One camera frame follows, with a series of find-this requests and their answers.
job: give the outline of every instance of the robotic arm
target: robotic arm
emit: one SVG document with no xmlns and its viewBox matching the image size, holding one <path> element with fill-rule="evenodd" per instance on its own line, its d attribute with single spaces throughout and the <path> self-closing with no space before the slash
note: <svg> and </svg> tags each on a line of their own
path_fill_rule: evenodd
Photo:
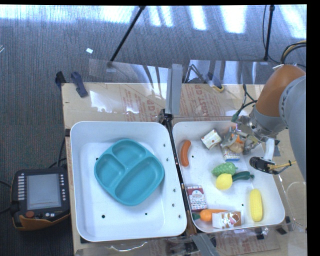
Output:
<svg viewBox="0 0 320 256">
<path fill-rule="evenodd" d="M 237 136 L 244 141 L 243 154 L 260 143 L 266 144 L 264 157 L 252 157 L 250 165 L 262 172 L 277 174 L 272 161 L 277 135 L 288 129 L 290 143 L 301 174 L 306 173 L 306 73 L 297 66 L 279 66 L 266 82 L 249 116 L 239 116 L 221 146 L 230 146 Z"/>
</svg>

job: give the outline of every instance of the yellow lemon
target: yellow lemon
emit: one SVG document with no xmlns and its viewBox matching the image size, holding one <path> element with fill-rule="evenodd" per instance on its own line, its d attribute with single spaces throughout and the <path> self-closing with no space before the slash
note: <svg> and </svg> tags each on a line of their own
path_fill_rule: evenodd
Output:
<svg viewBox="0 0 320 256">
<path fill-rule="evenodd" d="M 222 173 L 216 178 L 215 186 L 218 190 L 227 190 L 232 185 L 232 175 L 230 173 Z"/>
</svg>

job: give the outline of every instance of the red button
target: red button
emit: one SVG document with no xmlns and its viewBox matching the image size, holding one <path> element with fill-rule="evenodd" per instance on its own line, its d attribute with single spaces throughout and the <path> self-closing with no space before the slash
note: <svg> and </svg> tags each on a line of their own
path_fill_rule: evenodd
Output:
<svg viewBox="0 0 320 256">
<path fill-rule="evenodd" d="M 26 213 L 25 213 L 25 216 L 29 219 L 33 218 L 35 216 L 35 213 L 32 211 L 32 210 L 28 210 Z"/>
</svg>

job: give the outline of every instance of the blue divided plate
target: blue divided plate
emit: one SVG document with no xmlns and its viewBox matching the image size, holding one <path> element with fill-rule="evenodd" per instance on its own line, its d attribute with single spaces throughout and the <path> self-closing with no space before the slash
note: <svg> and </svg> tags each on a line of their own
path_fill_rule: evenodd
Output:
<svg viewBox="0 0 320 256">
<path fill-rule="evenodd" d="M 160 161 L 133 139 L 118 140 L 95 162 L 94 175 L 118 202 L 127 206 L 142 203 L 165 176 Z"/>
</svg>

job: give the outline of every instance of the yellow corn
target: yellow corn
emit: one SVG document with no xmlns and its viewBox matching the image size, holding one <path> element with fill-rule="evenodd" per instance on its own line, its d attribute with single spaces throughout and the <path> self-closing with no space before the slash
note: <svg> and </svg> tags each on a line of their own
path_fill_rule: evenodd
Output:
<svg viewBox="0 0 320 256">
<path fill-rule="evenodd" d="M 250 192 L 250 212 L 253 221 L 259 222 L 263 217 L 263 206 L 261 193 L 257 188 Z"/>
</svg>

